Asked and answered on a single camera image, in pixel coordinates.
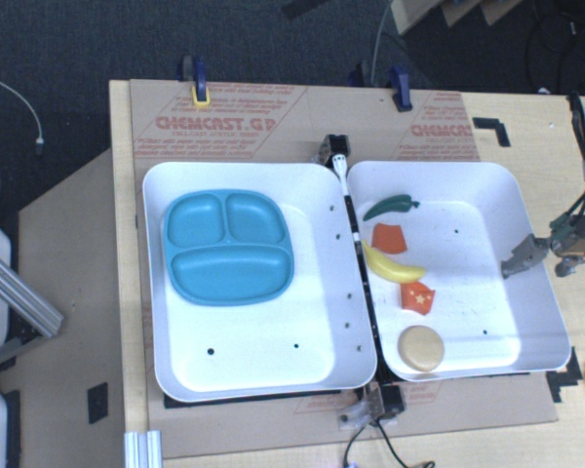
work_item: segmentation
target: white box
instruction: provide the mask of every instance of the white box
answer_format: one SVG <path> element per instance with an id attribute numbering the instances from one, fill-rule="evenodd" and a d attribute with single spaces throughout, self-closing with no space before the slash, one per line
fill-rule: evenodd
<path id="1" fill-rule="evenodd" d="M 520 189 L 489 163 L 362 162 L 348 176 L 360 234 L 378 221 L 406 231 L 402 263 L 427 270 L 427 316 L 401 309 L 398 285 L 369 272 L 381 354 L 402 379 L 424 381 L 558 369 L 570 346 L 543 265 L 502 278 L 500 262 L 531 227 Z M 279 297 L 240 307 L 184 299 L 166 272 L 163 224 L 188 193 L 240 189 L 280 207 L 292 239 L 294 279 Z M 364 222 L 386 197 L 420 207 Z M 371 317 L 337 177 L 314 164 L 163 163 L 143 182 L 159 384 L 181 402 L 357 388 L 374 375 Z M 408 367 L 397 342 L 409 326 L 435 330 L 445 357 L 431 372 Z"/>

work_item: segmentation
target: blue plate compartment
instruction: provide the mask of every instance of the blue plate compartment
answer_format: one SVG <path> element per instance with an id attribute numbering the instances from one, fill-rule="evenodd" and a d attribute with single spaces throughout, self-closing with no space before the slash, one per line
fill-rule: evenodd
<path id="1" fill-rule="evenodd" d="M 257 192 L 185 194 L 167 209 L 163 237 L 172 284 L 193 303 L 268 301 L 293 280 L 293 246 L 282 211 Z"/>

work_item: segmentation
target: dark floor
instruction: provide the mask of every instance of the dark floor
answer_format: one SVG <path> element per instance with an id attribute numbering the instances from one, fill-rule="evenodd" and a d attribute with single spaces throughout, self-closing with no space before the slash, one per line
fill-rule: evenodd
<path id="1" fill-rule="evenodd" d="M 289 19 L 294 1 L 0 0 L 0 81 L 34 106 L 46 140 L 37 157 L 32 116 L 0 88 L 0 224 L 109 147 L 111 79 L 175 79 L 191 53 L 212 81 L 346 85 L 371 60 L 387 0 Z M 389 19 L 378 79 L 396 62 L 418 89 L 585 95 L 585 0 L 526 0 L 494 26 L 475 9 L 448 28 L 435 10 L 404 36 Z"/>

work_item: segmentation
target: blue clamp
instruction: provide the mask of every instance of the blue clamp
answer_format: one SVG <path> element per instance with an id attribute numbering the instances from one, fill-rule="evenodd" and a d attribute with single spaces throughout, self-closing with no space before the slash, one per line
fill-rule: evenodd
<path id="1" fill-rule="evenodd" d="M 199 56 L 182 56 L 177 67 L 177 81 L 186 82 L 189 78 L 195 83 L 191 88 L 193 103 L 197 107 L 208 107 L 211 95 L 206 85 L 206 65 Z"/>
<path id="2" fill-rule="evenodd" d="M 410 76 L 406 67 L 402 64 L 396 64 L 388 70 L 390 86 L 396 91 L 392 96 L 394 103 L 399 112 L 411 111 L 410 101 Z"/>

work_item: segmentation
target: toy food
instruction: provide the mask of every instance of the toy food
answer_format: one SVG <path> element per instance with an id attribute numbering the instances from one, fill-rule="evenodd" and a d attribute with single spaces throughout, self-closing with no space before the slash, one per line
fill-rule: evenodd
<path id="1" fill-rule="evenodd" d="M 431 310 L 435 294 L 435 290 L 429 290 L 422 283 L 401 284 L 401 308 L 425 316 Z"/>
<path id="2" fill-rule="evenodd" d="M 425 275 L 426 270 L 423 267 L 412 265 L 403 265 L 392 261 L 379 250 L 372 248 L 362 240 L 365 258 L 369 268 L 378 276 L 381 276 L 393 283 L 413 283 Z"/>
<path id="3" fill-rule="evenodd" d="M 378 223 L 372 230 L 371 245 L 386 254 L 401 254 L 408 250 L 401 225 Z"/>
<path id="4" fill-rule="evenodd" d="M 418 371 L 434 370 L 445 357 L 440 335 L 426 326 L 410 326 L 399 337 L 399 355 Z"/>
<path id="5" fill-rule="evenodd" d="M 363 220 L 370 220 L 371 218 L 387 214 L 388 212 L 409 212 L 412 207 L 418 208 L 419 205 L 420 203 L 413 201 L 409 194 L 391 196 L 370 207 L 370 210 L 368 210 L 363 216 Z"/>

